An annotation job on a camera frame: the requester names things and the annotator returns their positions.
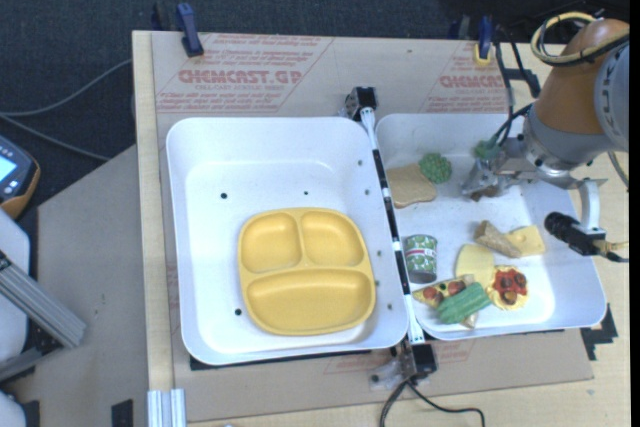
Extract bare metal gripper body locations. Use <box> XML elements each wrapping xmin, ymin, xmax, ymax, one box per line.
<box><xmin>497</xmin><ymin>142</ymin><xmax>584</xmax><ymax>190</ymax></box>

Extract dark brown toy food piece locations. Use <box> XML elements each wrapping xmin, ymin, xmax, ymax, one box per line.
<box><xmin>469</xmin><ymin>185</ymin><xmax>502</xmax><ymax>203</ymax></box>

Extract white plastic tray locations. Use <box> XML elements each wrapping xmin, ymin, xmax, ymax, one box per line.
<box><xmin>374</xmin><ymin>113</ymin><xmax>609</xmax><ymax>341</ymax></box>
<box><xmin>165</xmin><ymin>116</ymin><xmax>410</xmax><ymax>365</ymax></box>

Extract green grapes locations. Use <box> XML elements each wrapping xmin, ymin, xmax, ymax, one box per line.
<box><xmin>418</xmin><ymin>152</ymin><xmax>453</xmax><ymax>185</ymax></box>

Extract brown bread wedge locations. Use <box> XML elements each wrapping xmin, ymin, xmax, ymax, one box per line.
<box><xmin>473</xmin><ymin>219</ymin><xmax>524</xmax><ymax>259</ymax></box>

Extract yellow cheese wedge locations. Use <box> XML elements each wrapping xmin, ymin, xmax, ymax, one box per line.
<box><xmin>508</xmin><ymin>224</ymin><xmax>546</xmax><ymax>258</ymax></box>

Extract tan bread slice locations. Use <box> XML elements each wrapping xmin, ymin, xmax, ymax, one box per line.
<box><xmin>385</xmin><ymin>163</ymin><xmax>438</xmax><ymax>210</ymax></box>

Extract pale yellow cheese slice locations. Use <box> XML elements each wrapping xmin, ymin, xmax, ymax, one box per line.
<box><xmin>454</xmin><ymin>243</ymin><xmax>496</xmax><ymax>289</ymax></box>

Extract thin black and white rod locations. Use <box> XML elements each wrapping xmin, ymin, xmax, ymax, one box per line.
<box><xmin>360</xmin><ymin>107</ymin><xmax>427</xmax><ymax>345</ymax></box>

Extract green small can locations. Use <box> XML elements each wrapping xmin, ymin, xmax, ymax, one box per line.
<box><xmin>403</xmin><ymin>234</ymin><xmax>439</xmax><ymax>285</ymax></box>

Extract round yellow red tart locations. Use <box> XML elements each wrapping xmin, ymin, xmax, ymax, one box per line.
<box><xmin>485</xmin><ymin>264</ymin><xmax>530</xmax><ymax>312</ymax></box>

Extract pizza slice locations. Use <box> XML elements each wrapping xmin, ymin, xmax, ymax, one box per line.
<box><xmin>412</xmin><ymin>279</ymin><xmax>474</xmax><ymax>309</ymax></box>

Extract green pickle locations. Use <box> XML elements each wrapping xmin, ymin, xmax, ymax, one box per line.
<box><xmin>436</xmin><ymin>282</ymin><xmax>492</xmax><ymax>325</ymax></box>

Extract brown cardboard board red print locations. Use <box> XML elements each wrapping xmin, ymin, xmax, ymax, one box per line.
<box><xmin>149</xmin><ymin>32</ymin><xmax>597</xmax><ymax>422</ymax></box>

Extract yellow divided plate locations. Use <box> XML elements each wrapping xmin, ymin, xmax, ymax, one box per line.
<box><xmin>237</xmin><ymin>207</ymin><xmax>377</xmax><ymax>336</ymax></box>

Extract black cylinder on white bracket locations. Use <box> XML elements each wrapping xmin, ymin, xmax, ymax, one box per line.
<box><xmin>543</xmin><ymin>179</ymin><xmax>609</xmax><ymax>257</ymax></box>

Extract black block with thin wires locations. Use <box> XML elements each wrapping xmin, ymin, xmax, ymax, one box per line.
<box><xmin>344</xmin><ymin>86</ymin><xmax>378</xmax><ymax>121</ymax></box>
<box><xmin>399</xmin><ymin>342</ymin><xmax>439</xmax><ymax>384</ymax></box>

